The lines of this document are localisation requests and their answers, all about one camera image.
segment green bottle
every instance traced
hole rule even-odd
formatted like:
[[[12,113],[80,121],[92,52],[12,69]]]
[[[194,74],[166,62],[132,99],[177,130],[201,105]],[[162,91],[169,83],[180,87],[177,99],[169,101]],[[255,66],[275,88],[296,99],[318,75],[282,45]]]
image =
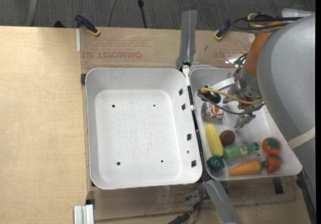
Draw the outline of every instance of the green bottle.
[[[259,150],[258,143],[252,143],[250,145],[241,144],[241,145],[236,145],[232,147],[224,147],[223,159],[229,162],[234,159],[247,156],[249,152],[257,151],[257,150]]]

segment wooden table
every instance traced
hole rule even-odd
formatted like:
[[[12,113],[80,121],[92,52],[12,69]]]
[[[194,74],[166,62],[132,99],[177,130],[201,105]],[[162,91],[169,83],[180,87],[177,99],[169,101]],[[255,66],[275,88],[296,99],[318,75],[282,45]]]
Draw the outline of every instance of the wooden table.
[[[81,58],[75,29],[0,27],[0,223],[73,223],[87,171]],[[236,207],[244,223],[310,223],[290,201]],[[168,223],[177,214],[99,223]],[[197,223],[221,223],[214,209]]]

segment soda can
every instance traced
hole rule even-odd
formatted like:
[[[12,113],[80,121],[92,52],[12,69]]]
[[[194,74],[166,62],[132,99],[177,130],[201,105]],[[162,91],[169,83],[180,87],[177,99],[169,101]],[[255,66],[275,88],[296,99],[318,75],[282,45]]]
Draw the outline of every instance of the soda can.
[[[224,111],[214,104],[205,102],[202,105],[201,115],[203,118],[221,120],[223,118]]]

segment carrot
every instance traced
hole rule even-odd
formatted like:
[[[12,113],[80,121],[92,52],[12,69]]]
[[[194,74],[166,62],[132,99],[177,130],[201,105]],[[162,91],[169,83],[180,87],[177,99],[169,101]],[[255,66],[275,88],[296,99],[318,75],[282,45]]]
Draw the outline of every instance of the carrot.
[[[230,175],[248,175],[248,174],[254,174],[258,171],[260,171],[262,168],[262,165],[259,161],[248,161],[245,162],[239,166],[236,166],[235,168],[231,169],[229,171]]]

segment empty white tray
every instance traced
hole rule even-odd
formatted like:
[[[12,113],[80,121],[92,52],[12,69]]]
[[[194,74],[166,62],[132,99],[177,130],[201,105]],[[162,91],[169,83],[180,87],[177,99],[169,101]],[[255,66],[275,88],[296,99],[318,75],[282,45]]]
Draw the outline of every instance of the empty white tray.
[[[224,112],[222,120],[202,118],[201,107],[203,101],[197,96],[197,90],[207,84],[209,86],[213,86],[218,82],[225,80],[229,72],[233,73],[234,69],[195,69],[191,72],[190,75],[194,105],[196,109],[196,117],[200,130],[200,136],[202,139],[205,161],[212,156],[205,136],[205,126],[207,124],[213,124],[219,134],[221,134],[224,130],[232,130],[235,133],[236,138],[234,143],[230,146],[236,144],[251,144],[257,142],[260,146],[260,149],[255,152],[250,152],[246,157],[243,157],[241,159],[236,159],[231,162],[224,161],[225,168],[220,170],[218,174],[213,174],[208,171],[211,177],[217,180],[227,181],[249,178],[291,176],[298,174],[302,169],[302,165],[296,157],[295,153],[288,146],[287,141],[281,134],[280,130],[278,129],[277,125],[273,121],[270,113],[265,106],[263,106],[263,108],[259,111],[255,111],[253,114],[256,115],[256,118],[240,129],[234,128],[237,120],[237,115],[233,115],[227,112]],[[237,108],[238,102],[232,101],[227,104],[223,104],[223,98],[224,96],[222,96],[222,100],[219,105],[238,113],[241,111]],[[262,150],[261,144],[263,139],[267,137],[275,137],[280,140],[282,146],[281,152],[278,155],[282,162],[280,168],[270,174],[266,172],[265,168],[262,168],[262,170],[256,174],[230,176],[228,174],[228,171],[236,167],[237,165],[250,160],[259,160],[260,162],[265,160],[267,154]]]
[[[90,175],[97,187],[200,179],[202,164],[181,72],[96,68],[86,76],[86,96]]]

